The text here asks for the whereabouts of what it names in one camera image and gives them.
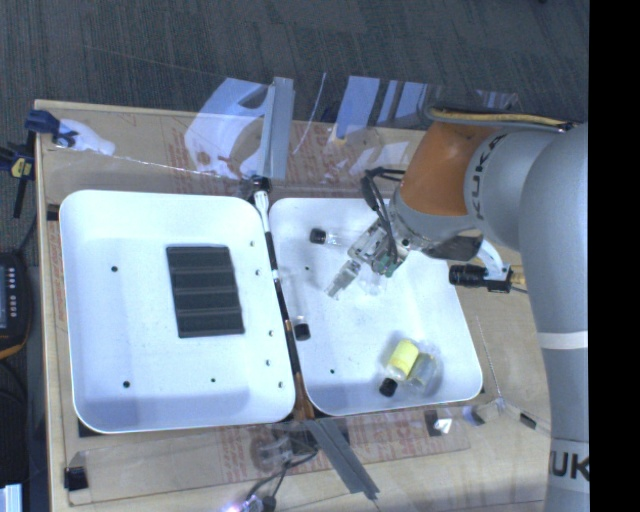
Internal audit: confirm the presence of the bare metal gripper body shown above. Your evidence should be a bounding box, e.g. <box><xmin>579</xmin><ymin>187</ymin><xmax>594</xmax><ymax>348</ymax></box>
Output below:
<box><xmin>347</xmin><ymin>219</ymin><xmax>415</xmax><ymax>276</ymax></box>

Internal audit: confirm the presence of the clear plastic bottle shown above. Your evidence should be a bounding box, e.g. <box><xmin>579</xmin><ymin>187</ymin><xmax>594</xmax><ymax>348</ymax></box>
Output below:
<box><xmin>410</xmin><ymin>343</ymin><xmax>446</xmax><ymax>397</ymax></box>

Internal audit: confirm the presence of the white plastic tray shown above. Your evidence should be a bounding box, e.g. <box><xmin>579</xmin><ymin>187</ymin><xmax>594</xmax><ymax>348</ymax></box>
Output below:
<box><xmin>58</xmin><ymin>188</ymin><xmax>298</xmax><ymax>435</ymax></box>
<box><xmin>267</xmin><ymin>196</ymin><xmax>485</xmax><ymax>418</ymax></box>

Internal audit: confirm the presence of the black cylinder on white bracket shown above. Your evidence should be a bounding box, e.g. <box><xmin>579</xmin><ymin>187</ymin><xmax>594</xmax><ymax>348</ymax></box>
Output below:
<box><xmin>448</xmin><ymin>243</ymin><xmax>515</xmax><ymax>295</ymax></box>

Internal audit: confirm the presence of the black ribbed rectangular block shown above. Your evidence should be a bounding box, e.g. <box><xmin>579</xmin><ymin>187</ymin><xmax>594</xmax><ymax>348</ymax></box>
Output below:
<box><xmin>165</xmin><ymin>244</ymin><xmax>247</xmax><ymax>340</ymax></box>

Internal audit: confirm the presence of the yellow label bottle, black cap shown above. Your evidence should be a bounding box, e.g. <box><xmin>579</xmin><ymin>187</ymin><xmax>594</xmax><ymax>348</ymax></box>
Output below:
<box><xmin>377</xmin><ymin>337</ymin><xmax>422</xmax><ymax>399</ymax></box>

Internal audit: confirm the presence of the black block with thin wires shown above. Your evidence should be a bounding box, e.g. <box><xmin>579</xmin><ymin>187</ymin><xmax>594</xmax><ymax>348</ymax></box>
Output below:
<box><xmin>285</xmin><ymin>424</ymin><xmax>321</xmax><ymax>455</ymax></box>
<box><xmin>242</xmin><ymin>175</ymin><xmax>274</xmax><ymax>197</ymax></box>

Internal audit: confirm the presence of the clear bottle with black cap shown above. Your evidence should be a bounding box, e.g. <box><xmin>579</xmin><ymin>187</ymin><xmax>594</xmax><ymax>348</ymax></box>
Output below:
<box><xmin>308</xmin><ymin>226</ymin><xmax>354</xmax><ymax>250</ymax></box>
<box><xmin>285</xmin><ymin>290</ymin><xmax>313</xmax><ymax>343</ymax></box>

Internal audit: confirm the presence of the thin black and white rod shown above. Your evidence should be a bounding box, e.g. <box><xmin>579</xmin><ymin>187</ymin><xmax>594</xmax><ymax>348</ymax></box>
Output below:
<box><xmin>253</xmin><ymin>189</ymin><xmax>316</xmax><ymax>422</ymax></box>

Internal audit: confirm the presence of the brown cardboard board, red print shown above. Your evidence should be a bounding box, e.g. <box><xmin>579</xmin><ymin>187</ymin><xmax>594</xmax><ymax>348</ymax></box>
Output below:
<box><xmin>33</xmin><ymin>98</ymin><xmax>551</xmax><ymax>507</ymax></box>

